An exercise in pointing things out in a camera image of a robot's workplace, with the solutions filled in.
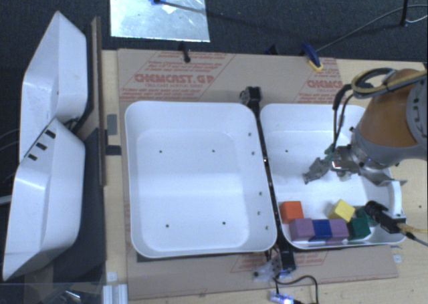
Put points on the brown cardboard board red print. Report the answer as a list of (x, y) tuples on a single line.
[(207, 75)]

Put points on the yellow cube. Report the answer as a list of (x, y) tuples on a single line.
[(341, 210)]

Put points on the blue cube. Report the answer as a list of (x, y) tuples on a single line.
[(321, 229)]

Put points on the green cube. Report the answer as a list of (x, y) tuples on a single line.
[(361, 212), (359, 228)]

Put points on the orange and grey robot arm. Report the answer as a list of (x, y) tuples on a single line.
[(384, 119)]

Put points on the white plastic tray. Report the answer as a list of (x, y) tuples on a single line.
[(194, 179), (301, 169)]

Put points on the purple cube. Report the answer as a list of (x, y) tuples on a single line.
[(302, 229), (339, 228)]

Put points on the orange cube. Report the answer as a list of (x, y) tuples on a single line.
[(291, 211)]

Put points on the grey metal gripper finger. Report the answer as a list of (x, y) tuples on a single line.
[(317, 164), (314, 175)]

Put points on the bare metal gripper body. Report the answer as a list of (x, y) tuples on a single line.
[(347, 160)]

